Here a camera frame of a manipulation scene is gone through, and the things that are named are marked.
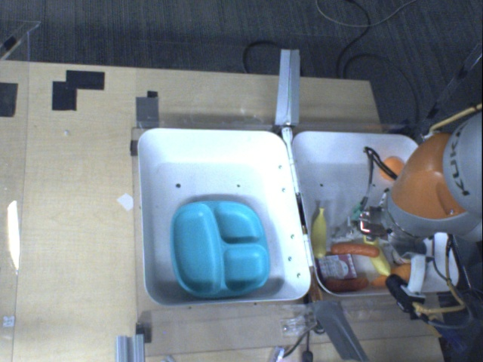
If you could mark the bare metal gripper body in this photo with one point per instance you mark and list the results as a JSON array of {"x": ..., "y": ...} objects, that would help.
[{"x": 373, "y": 223}]

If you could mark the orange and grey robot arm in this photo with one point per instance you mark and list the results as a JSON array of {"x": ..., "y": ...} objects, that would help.
[{"x": 426, "y": 187}]

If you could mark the orange sausage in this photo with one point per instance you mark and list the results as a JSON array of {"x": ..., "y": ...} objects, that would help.
[{"x": 354, "y": 249}]

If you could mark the yellow banana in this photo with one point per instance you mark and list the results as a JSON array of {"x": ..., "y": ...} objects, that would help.
[
  {"x": 380, "y": 262},
  {"x": 319, "y": 232}
]

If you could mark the orange carrot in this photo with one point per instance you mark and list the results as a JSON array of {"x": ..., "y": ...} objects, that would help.
[{"x": 399, "y": 272}]

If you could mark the maroon and white carton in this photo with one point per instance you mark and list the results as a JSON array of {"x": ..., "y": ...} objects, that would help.
[{"x": 337, "y": 267}]

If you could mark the orange round fruit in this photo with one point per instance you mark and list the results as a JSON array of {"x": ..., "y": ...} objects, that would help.
[{"x": 392, "y": 165}]

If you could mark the brown sausage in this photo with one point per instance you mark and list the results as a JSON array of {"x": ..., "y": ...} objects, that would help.
[{"x": 345, "y": 284}]

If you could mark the white plastic tray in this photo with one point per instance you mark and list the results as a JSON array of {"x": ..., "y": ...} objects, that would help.
[
  {"x": 332, "y": 164},
  {"x": 211, "y": 157}
]

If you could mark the blue divided plate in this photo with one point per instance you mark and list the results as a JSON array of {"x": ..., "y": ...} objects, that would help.
[{"x": 211, "y": 247}]

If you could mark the black cylinder on white bracket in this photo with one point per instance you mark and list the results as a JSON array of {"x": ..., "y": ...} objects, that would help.
[{"x": 400, "y": 290}]

